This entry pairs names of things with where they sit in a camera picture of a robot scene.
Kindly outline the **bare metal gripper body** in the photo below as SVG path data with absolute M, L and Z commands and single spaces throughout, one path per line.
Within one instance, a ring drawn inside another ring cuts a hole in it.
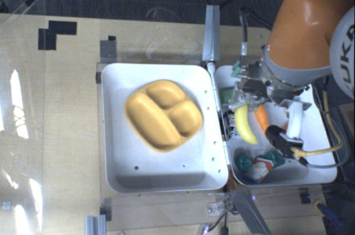
M 266 102 L 282 105 L 293 99 L 293 88 L 275 78 L 263 62 L 248 64 L 239 78 L 236 88 L 245 93 L 247 100 L 250 96 L 263 96 L 267 98 Z

